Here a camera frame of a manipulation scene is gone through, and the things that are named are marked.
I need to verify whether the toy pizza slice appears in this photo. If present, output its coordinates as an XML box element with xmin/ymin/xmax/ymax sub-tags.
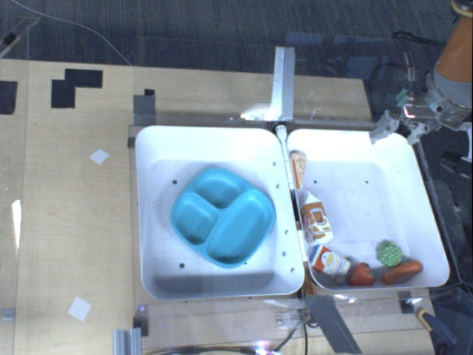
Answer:
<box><xmin>289</xmin><ymin>150</ymin><xmax>308</xmax><ymax>190</ymax></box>

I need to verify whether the red toy strawberry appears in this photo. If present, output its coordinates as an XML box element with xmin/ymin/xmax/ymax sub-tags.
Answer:
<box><xmin>347</xmin><ymin>261</ymin><xmax>375</xmax><ymax>287</ymax></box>

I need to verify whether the white and red carton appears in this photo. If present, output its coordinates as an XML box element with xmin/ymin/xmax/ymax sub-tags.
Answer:
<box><xmin>309</xmin><ymin>245</ymin><xmax>353</xmax><ymax>285</ymax></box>

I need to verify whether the pale wood board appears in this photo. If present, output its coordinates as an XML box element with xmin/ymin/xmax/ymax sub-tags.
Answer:
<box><xmin>131</xmin><ymin>66</ymin><xmax>433</xmax><ymax>355</ymax></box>

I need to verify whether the white and orange carton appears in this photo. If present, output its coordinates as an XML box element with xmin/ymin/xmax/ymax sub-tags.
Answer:
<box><xmin>299</xmin><ymin>192</ymin><xmax>334</xmax><ymax>249</ymax></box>

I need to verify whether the green dotted toy ball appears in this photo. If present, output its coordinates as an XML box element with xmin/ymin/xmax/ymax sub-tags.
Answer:
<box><xmin>375</xmin><ymin>240</ymin><xmax>404</xmax><ymax>268</ymax></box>

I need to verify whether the blue divided plate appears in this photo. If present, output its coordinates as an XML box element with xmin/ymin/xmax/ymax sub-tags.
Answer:
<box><xmin>170</xmin><ymin>166</ymin><xmax>277</xmax><ymax>270</ymax></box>

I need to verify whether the white plastic tray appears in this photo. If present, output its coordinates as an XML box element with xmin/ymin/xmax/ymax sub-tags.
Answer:
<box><xmin>286</xmin><ymin>128</ymin><xmax>452</xmax><ymax>293</ymax></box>
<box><xmin>135</xmin><ymin>125</ymin><xmax>306</xmax><ymax>302</ymax></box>

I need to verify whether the orange toy sausage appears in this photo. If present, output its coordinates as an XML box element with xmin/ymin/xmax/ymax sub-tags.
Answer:
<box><xmin>381</xmin><ymin>260</ymin><xmax>423</xmax><ymax>285</ymax></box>

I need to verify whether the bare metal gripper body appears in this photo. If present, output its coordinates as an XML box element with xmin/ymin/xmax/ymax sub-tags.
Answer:
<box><xmin>403</xmin><ymin>74</ymin><xmax>473</xmax><ymax>129</ymax></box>

